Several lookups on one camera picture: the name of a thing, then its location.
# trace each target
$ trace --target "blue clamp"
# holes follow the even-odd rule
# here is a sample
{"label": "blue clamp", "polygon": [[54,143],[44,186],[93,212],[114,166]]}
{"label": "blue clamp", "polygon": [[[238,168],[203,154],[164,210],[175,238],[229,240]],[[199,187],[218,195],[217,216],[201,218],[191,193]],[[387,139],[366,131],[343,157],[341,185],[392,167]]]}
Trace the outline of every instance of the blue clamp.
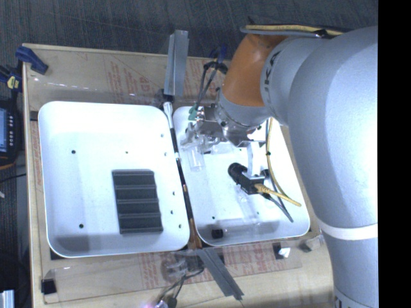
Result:
{"label": "blue clamp", "polygon": [[9,65],[7,67],[0,66],[0,82],[7,84],[7,87],[12,91],[22,92],[23,62],[30,63],[33,71],[43,75],[49,67],[27,47],[18,47],[15,56],[19,60],[17,67],[10,67]]}

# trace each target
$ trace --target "monitor screen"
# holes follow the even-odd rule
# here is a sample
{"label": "monitor screen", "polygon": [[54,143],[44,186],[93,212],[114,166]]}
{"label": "monitor screen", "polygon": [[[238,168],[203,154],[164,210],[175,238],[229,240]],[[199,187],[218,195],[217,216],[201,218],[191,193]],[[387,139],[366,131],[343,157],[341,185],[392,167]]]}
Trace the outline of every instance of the monitor screen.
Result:
{"label": "monitor screen", "polygon": [[7,111],[0,108],[0,151],[7,151]]}

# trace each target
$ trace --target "duct tape strip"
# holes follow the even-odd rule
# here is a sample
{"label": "duct tape strip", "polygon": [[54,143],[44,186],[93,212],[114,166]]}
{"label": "duct tape strip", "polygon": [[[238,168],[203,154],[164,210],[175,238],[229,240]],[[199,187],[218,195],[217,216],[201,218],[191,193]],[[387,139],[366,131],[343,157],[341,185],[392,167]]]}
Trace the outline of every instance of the duct tape strip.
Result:
{"label": "duct tape strip", "polygon": [[345,241],[360,241],[378,237],[378,223],[357,228],[338,228],[327,225],[317,217],[321,230],[328,235]]}

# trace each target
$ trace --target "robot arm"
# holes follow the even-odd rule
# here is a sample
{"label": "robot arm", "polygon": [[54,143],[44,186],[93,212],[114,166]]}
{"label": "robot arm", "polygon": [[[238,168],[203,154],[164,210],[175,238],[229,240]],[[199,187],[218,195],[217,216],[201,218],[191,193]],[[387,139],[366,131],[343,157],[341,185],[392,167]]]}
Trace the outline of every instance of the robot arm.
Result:
{"label": "robot arm", "polygon": [[379,306],[377,33],[248,34],[208,111],[235,146],[269,117],[289,127],[331,257],[335,307]]}

